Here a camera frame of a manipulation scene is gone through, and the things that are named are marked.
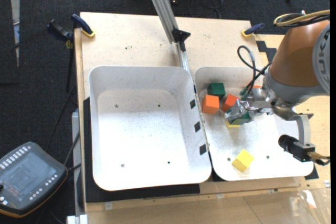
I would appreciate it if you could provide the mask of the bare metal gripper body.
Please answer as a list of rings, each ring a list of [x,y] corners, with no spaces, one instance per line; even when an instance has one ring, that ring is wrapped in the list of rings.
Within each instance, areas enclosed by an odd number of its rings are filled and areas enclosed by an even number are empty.
[[[250,114],[272,114],[272,107],[263,97],[262,88],[252,88],[241,97],[243,108]]]

